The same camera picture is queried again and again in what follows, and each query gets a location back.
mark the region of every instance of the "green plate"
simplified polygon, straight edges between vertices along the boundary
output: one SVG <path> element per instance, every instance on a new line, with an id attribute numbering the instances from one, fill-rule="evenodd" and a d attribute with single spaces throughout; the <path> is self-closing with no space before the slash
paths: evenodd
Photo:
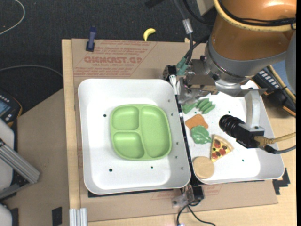
<path id="1" fill-rule="evenodd" d="M 121 105 L 110 117 L 115 152 L 128 160 L 156 160 L 171 150 L 171 133 L 165 112 L 154 105 Z"/>

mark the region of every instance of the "banana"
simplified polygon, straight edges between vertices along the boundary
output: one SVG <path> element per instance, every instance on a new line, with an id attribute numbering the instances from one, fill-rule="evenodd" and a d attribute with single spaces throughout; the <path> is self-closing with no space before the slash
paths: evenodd
<path id="1" fill-rule="evenodd" d="M 154 33 L 155 31 L 156 31 L 156 30 L 153 29 L 153 28 L 149 28 L 149 29 L 145 30 L 144 33 L 143 33 L 143 39 L 144 39 L 144 41 L 146 41 L 147 38 L 148 38 L 148 36 L 149 36 L 150 34 Z"/>

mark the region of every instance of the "wooden table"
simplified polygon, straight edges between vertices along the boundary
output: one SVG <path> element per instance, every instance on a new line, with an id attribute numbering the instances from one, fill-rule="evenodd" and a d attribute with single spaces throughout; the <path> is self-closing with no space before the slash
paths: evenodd
<path id="1" fill-rule="evenodd" d="M 66 143 L 69 180 L 70 209 L 81 208 L 79 193 L 79 168 L 77 157 L 76 117 L 74 111 L 75 98 L 73 86 L 73 65 L 71 40 L 62 40 L 63 75 L 66 118 Z M 273 108 L 265 101 L 269 120 L 275 137 L 280 137 L 295 131 L 296 120 L 287 115 L 282 109 Z M 295 145 L 295 138 L 279 142 L 280 149 Z M 213 222 L 217 226 L 256 226 L 256 225 L 296 225 L 296 151 L 285 153 L 282 156 L 290 178 L 288 187 L 280 189 L 277 196 L 278 204 L 227 210 L 197 212 L 196 215 L 204 221 Z M 174 226 L 176 215 L 152 216 L 143 218 L 128 218 L 110 221 L 91 222 L 90 226 Z M 191 213 L 183 213 L 181 222 L 187 226 L 200 225 Z"/>

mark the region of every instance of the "black floor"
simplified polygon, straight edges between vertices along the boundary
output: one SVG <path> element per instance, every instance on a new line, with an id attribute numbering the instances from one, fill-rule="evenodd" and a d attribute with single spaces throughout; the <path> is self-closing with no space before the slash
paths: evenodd
<path id="1" fill-rule="evenodd" d="M 0 87 L 20 101 L 24 112 L 61 89 L 62 78 L 41 68 L 1 69 L 41 65 L 61 73 L 61 40 L 87 38 L 91 25 L 97 28 L 96 39 L 143 40 L 143 32 L 150 27 L 156 29 L 148 39 L 151 41 L 183 42 L 186 36 L 182 17 L 172 0 L 19 1 L 25 7 L 24 20 L 0 35 Z M 196 0 L 187 1 L 199 15 Z M 17 2 L 0 0 L 0 33 L 17 23 L 22 14 Z M 215 14 L 212 10 L 206 18 L 213 21 Z M 210 34 L 210 26 L 190 15 L 189 18 L 194 40 Z"/>

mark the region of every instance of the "pizza slice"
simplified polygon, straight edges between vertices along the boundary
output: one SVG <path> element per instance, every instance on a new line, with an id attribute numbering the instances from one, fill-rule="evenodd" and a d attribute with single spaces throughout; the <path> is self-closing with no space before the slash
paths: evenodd
<path id="1" fill-rule="evenodd" d="M 215 162 L 233 150 L 233 146 L 226 139 L 218 135 L 214 135 L 211 144 L 211 161 Z"/>

